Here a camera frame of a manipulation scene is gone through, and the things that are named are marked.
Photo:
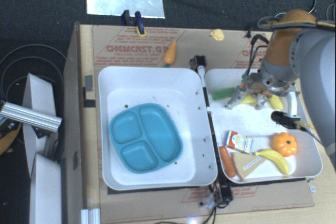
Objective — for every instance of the blue divided plate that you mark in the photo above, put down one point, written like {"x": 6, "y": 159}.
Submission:
{"x": 145, "y": 136}

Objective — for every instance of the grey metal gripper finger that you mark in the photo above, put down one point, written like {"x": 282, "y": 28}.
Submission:
{"x": 236, "y": 97}
{"x": 261, "y": 101}

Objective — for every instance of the yellow banana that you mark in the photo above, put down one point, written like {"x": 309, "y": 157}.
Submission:
{"x": 277, "y": 102}
{"x": 278, "y": 160}

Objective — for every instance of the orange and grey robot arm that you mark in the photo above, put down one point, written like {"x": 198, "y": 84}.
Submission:
{"x": 309, "y": 60}

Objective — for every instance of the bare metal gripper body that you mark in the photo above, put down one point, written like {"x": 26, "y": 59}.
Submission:
{"x": 258, "y": 84}

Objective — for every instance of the white plastic tray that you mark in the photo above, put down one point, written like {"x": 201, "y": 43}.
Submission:
{"x": 157, "y": 81}
{"x": 252, "y": 120}

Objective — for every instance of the green rectangular block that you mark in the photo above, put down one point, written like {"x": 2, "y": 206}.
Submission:
{"x": 223, "y": 93}

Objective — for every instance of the thin black and white rod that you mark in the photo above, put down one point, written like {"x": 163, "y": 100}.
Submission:
{"x": 208, "y": 105}

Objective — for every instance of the tan bread slice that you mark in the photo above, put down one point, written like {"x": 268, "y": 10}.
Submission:
{"x": 245, "y": 166}

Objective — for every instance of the orange pumpkin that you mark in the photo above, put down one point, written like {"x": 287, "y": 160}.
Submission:
{"x": 284, "y": 144}

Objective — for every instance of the black cylinder on white bracket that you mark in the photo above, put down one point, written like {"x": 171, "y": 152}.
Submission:
{"x": 284, "y": 118}

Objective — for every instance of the orange carrot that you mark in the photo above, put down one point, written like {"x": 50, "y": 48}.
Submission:
{"x": 170, "y": 53}

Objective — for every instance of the brown cardboard board red print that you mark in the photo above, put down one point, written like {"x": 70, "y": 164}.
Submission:
{"x": 147, "y": 47}

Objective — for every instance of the red and white carton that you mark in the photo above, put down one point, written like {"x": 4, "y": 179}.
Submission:
{"x": 237, "y": 141}

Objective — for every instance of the orange-red sausage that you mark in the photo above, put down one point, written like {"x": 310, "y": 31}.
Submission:
{"x": 227, "y": 161}

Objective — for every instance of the pale yellow lump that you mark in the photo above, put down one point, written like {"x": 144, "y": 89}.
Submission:
{"x": 218, "y": 34}

